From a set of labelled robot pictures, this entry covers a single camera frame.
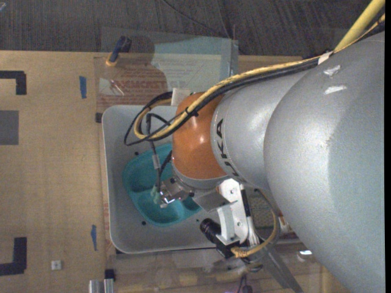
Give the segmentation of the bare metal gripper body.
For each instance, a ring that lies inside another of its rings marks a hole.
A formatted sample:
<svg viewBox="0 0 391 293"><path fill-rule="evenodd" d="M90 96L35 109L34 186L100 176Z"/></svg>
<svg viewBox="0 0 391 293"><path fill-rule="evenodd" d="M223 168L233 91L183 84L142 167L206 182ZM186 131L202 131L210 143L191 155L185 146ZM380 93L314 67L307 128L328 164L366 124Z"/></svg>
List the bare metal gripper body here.
<svg viewBox="0 0 391 293"><path fill-rule="evenodd" d="M178 178L164 180L160 188L160 194L164 203L172 203L175 200L185 200L188 197L194 197L194 192Z"/></svg>

